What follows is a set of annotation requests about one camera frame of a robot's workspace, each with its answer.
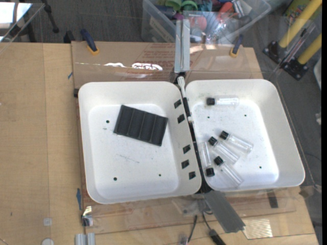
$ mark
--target plastic vial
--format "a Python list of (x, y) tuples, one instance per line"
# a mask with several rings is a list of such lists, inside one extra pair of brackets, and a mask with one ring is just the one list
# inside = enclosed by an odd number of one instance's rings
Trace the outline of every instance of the plastic vial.
[(240, 158), (240, 155), (233, 152), (230, 148), (228, 148), (223, 142), (218, 141), (216, 138), (211, 137), (209, 139), (210, 145), (214, 147), (215, 153), (223, 156), (226, 161), (229, 163), (236, 163)]
[(207, 98), (207, 105), (219, 105), (219, 106), (234, 106), (239, 105), (240, 99), (237, 96), (215, 96), (213, 98)]
[(230, 143), (231, 145), (235, 146), (236, 148), (243, 151), (245, 154), (248, 154), (253, 149), (253, 144), (239, 138), (238, 136), (232, 135), (230, 133), (227, 133), (225, 131), (222, 131), (219, 138), (221, 138), (223, 141), (226, 141)]
[(222, 175), (229, 186), (238, 187), (244, 181), (237, 171), (224, 162), (220, 156), (217, 156), (214, 162), (218, 165), (217, 174)]
[(208, 146), (207, 146), (206, 142), (202, 142), (202, 143), (198, 144), (198, 150), (199, 150), (199, 154), (201, 157), (201, 161), (203, 162), (203, 168), (204, 168), (205, 174), (208, 177), (214, 176), (215, 171), (214, 171), (214, 168), (210, 161), (210, 155), (209, 155)]

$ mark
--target black cable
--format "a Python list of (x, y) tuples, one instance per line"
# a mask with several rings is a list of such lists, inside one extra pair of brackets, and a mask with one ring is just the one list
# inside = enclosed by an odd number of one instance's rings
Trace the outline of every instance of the black cable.
[(188, 243), (190, 242), (191, 238), (192, 238), (192, 235), (193, 235), (193, 231), (195, 229), (195, 225), (196, 225), (196, 222), (198, 221), (198, 215), (195, 215), (194, 216), (194, 221), (193, 221), (193, 227), (192, 227), (192, 231), (189, 235), (189, 238), (188, 238)]
[(204, 220), (204, 223), (207, 225), (208, 229), (211, 230), (211, 228), (210, 228), (208, 222), (207, 222), (206, 219), (205, 219), (204, 212), (202, 213), (202, 218), (203, 218), (203, 220)]
[(204, 216), (204, 213), (202, 212), (202, 217), (203, 217), (203, 220), (204, 220), (204, 223), (207, 225), (207, 227), (209, 228), (209, 235), (210, 235), (210, 238), (213, 240), (213, 242), (217, 245), (226, 245), (225, 242), (221, 239), (221, 237), (218, 235), (218, 233), (210, 228), (208, 222), (206, 221), (205, 219), (205, 216)]

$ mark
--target gray carpet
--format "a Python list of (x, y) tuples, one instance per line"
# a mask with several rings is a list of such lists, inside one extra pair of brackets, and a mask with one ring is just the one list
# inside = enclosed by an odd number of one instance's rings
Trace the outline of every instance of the gray carpet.
[[(26, 0), (39, 3), (40, 0)], [(72, 31), (76, 40), (81, 40), (80, 30), (86, 28), (98, 41), (141, 41), (142, 0), (48, 0), (53, 16), (60, 29), (52, 32), (50, 21), (43, 11), (33, 22), (33, 28), (40, 42), (63, 42), (66, 31)], [(244, 35), (244, 45), (254, 47), (263, 71), (271, 72), (274, 64), (262, 53), (262, 49), (272, 40), (277, 40), (283, 33), (280, 19), (284, 8), (263, 18)], [(306, 48), (321, 32), (322, 16), (315, 20), (316, 29), (305, 42)], [(322, 244), (322, 195), (319, 192), (321, 182), (321, 126), (316, 121), (316, 114), (321, 111), (321, 91), (313, 74), (314, 64), (321, 55), (321, 50), (308, 62), (309, 71), (301, 81), (282, 72), (274, 81), (280, 88), (294, 124), (294, 135), (306, 170), (303, 186), (315, 186), (313, 195), (306, 199), (308, 210), (314, 222), (317, 237)]]

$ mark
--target white tray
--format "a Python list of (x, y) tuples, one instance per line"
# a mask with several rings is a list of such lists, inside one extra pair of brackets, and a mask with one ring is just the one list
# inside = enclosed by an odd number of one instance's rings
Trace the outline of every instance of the white tray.
[[(182, 104), (174, 107), (181, 100), (175, 85), (88, 83), (79, 90), (78, 99), (86, 187), (93, 200), (106, 204), (165, 198), (195, 193), (200, 188), (187, 120), (177, 121), (185, 112)], [(162, 146), (114, 134), (121, 105), (167, 117)], [(191, 149), (184, 154), (188, 145)], [(182, 168), (184, 161), (189, 165)]]
[[(300, 185), (305, 171), (278, 91), (262, 79), (193, 81), (186, 87), (197, 142), (218, 138), (222, 130), (254, 144), (233, 166), (244, 182), (230, 187), (219, 177), (206, 177), (214, 190), (254, 190)], [(236, 108), (206, 106), (213, 95), (237, 95)]]
[[(204, 105), (212, 95), (237, 95), (236, 109)], [(186, 87), (197, 142), (230, 131), (254, 143), (234, 166), (244, 179), (237, 190), (297, 186), (305, 173), (275, 87), (265, 80), (193, 81)], [(79, 90), (86, 186), (98, 203), (196, 193), (200, 171), (178, 88), (168, 82), (88, 83)], [(168, 118), (162, 146), (113, 133), (121, 105)], [(185, 120), (178, 123), (180, 115)], [(190, 150), (184, 153), (184, 147)], [(219, 177), (214, 190), (232, 191)]]

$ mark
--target wooden table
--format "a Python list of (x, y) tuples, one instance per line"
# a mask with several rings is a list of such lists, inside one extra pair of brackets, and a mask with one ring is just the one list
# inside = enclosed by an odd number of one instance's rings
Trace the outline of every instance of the wooden table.
[[(254, 51), (247, 48), (246, 54), (251, 68), (259, 68)], [(81, 166), (72, 71), (69, 44), (13, 43), (0, 55), (0, 244), (41, 244), (48, 237), (54, 244), (73, 244), (75, 234), (84, 232), (76, 198)], [(295, 211), (264, 217), (278, 223), (280, 237), (248, 240), (238, 232), (222, 239), (226, 244), (318, 244), (299, 188), (290, 192)], [(51, 226), (45, 226), (47, 218)], [(220, 232), (218, 222), (210, 225)], [(101, 234), (96, 243), (176, 244), (191, 227)], [(199, 223), (191, 244), (212, 244), (206, 236), (206, 226)]]

